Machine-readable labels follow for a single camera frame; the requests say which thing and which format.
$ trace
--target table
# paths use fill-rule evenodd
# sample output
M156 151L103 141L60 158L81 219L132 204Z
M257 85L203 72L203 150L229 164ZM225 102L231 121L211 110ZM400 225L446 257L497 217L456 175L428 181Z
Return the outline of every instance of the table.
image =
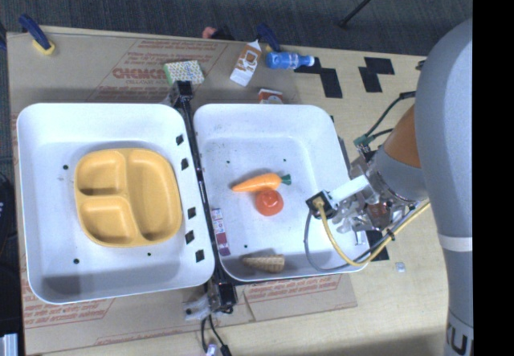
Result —
M230 82L228 76L234 66L235 57L243 47L241 42L54 27L43 29L50 39L58 40L53 56L43 57L36 52L30 45L29 35L8 35L13 126L18 113L27 105L38 101L116 100L116 97L120 100L133 100L135 95L141 93L144 93L143 101L162 100L166 83L157 73L153 73L156 76L154 79L146 79L152 81L148 85L126 84L128 80L137 80L136 77L127 78L127 75L137 72L133 69L137 69L139 63L146 63L147 67L152 64L155 67L161 66L159 63L163 63L162 60L199 59L206 81L196 93L193 102L195 108L208 101L247 103L256 100L257 91L262 87L280 90L284 93L286 103L314 104L332 116L337 133L345 142L350 161L357 156L353 139L362 135L379 118L386 107L398 97L398 93L416 89L419 75L416 66L424 59L408 55L283 46L285 51L314 55L319 58L323 69L334 69L321 72L337 74L342 98L327 97L319 74L271 70L265 68L264 63L259 65L247 88L240 88ZM98 38L106 38L104 40L109 43L101 46L102 43L96 43ZM137 43L129 44L127 48L128 39ZM146 57L137 54L137 48L143 43L141 40L145 41L146 48L152 54ZM166 51L166 46L173 54L166 56L159 53ZM79 49L80 57L74 56L73 49ZM144 80L141 74L139 77L139 80ZM118 89L116 86L121 80L124 88ZM338 96L337 89L333 96ZM381 127L394 127L411 105L409 100L400 102ZM19 210L18 228L22 235ZM20 244L21 249L24 249L22 240ZM344 306L344 309L322 313L238 323L219 327L217 331L234 356L441 354L447 317L447 278L430 209L408 226L395 243L390 243L387 251L389 260L373 262L362 272L349 275L357 307ZM22 269L26 267L24 260L22 254ZM398 271L397 264L403 264L405 271ZM27 293L26 281L23 283L23 290ZM28 297L24 299L26 321L29 320ZM138 297L131 300L137 306ZM140 311L142 320L152 320L151 314L145 314L144 309ZM63 325L61 338L58 333L47 338L47 341L58 342L73 331L64 330L65 327ZM25 328L28 350L61 350L55 347L55 343L53 347L50 346L51 343L47 343L46 347L36 343L41 338L27 334L30 326L26 325ZM75 331L78 336L81 335L80 331ZM189 333L161 331L157 334L143 334L141 337L144 339L128 342L123 342L122 339L119 343L113 340L112 344L101 347L64 350L59 354L203 354L197 329ZM207 337L212 337L210 331L207 332ZM38 353L51 352L39 350Z

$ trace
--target orange carrot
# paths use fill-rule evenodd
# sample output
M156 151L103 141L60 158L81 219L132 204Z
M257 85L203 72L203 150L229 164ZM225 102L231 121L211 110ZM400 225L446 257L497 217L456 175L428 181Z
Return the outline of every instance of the orange carrot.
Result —
M232 187L232 190L234 192L259 192L266 189L275 190L280 186L280 183L290 185L291 175L286 174L285 176L280 177L275 173L261 174L260 176L256 176L244 181L243 183L235 185Z

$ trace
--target tan table surface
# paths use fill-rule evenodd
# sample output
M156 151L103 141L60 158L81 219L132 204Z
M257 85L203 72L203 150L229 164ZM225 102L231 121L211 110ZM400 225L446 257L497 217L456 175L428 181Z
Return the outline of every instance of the tan table surface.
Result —
M166 39L205 42L203 39ZM243 46L240 42L223 41L222 44L234 52L240 51ZM263 62L248 90L244 92L239 86L227 82L234 65L234 55L230 56L230 60L220 59L213 64L206 77L206 85L202 87L205 88L204 93L209 88L215 90L217 83L220 83L224 87L228 86L222 89L224 101L230 101L230 96L227 96L230 92L235 94L236 101L245 101L247 92L255 94L262 86L285 88L288 103L314 104L333 117L336 130L346 144L350 161L357 156L353 139L362 135L379 118L398 97L398 93L416 89L419 71L415 67L419 60L424 59L418 56L310 47L284 46L283 49L314 55L320 58L324 68L336 69L343 98L325 97L319 75L299 74L289 70L272 71L266 69ZM378 75L383 92L365 91L359 72L359 67L365 66L365 57L391 60L394 75ZM41 83L37 78L30 83L10 80L13 118L30 101L37 101L38 97L44 99L42 101L51 101L52 96L43 94ZM59 91L55 97L62 99L64 96L66 100L66 94ZM205 94L205 97L217 96ZM400 102L383 121L380 129L394 127L412 103L412 100ZM357 307L220 327L218 333L234 356L441 354L447 317L447 276L430 208L409 225L395 242L390 243L387 251L389 260L373 262L362 272L350 275ZM398 262L404 263L404 272L397 271ZM193 332L57 354L200 356L203 352L199 333Z

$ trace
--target yellow divided plate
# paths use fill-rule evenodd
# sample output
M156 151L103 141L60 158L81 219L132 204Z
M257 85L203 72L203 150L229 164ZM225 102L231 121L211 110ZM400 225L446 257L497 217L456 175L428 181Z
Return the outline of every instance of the yellow divided plate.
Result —
M75 200L85 234L104 246L160 243L182 223L173 168L152 150L86 154L75 168Z

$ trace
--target blue bottle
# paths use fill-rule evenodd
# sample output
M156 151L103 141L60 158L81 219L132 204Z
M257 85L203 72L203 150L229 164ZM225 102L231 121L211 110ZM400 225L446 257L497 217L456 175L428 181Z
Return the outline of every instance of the blue bottle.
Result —
M266 55L266 65L270 69L297 69L299 66L312 66L314 56L302 56L289 51L271 51Z

